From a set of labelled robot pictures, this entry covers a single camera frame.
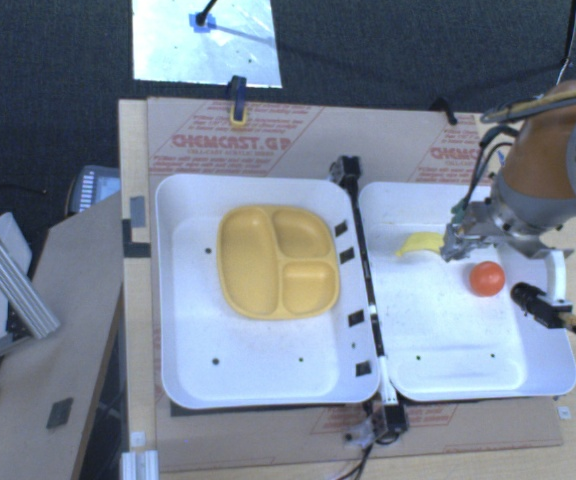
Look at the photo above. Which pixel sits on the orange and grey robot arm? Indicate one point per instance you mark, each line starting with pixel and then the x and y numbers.
pixel 543 163

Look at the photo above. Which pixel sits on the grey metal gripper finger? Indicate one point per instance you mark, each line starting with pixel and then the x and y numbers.
pixel 452 244

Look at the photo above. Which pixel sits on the yellow banana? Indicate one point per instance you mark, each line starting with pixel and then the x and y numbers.
pixel 420 244

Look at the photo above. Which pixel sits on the yellow divided plate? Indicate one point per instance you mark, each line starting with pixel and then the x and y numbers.
pixel 278 263

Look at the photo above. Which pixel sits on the brown cardboard board red print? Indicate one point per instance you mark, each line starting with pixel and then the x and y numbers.
pixel 288 138

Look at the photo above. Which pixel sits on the white plastic tray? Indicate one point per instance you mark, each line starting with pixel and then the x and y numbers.
pixel 448 328
pixel 193 318

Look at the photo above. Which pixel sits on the thin black and white rod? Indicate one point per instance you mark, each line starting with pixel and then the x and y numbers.
pixel 368 278

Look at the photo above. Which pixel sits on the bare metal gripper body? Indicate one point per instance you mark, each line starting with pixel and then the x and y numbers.
pixel 493 228

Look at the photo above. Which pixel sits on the orange ball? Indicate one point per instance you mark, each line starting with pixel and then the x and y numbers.
pixel 487 278

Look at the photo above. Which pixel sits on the black cylinder on white bracket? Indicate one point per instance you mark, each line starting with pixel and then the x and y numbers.
pixel 543 298

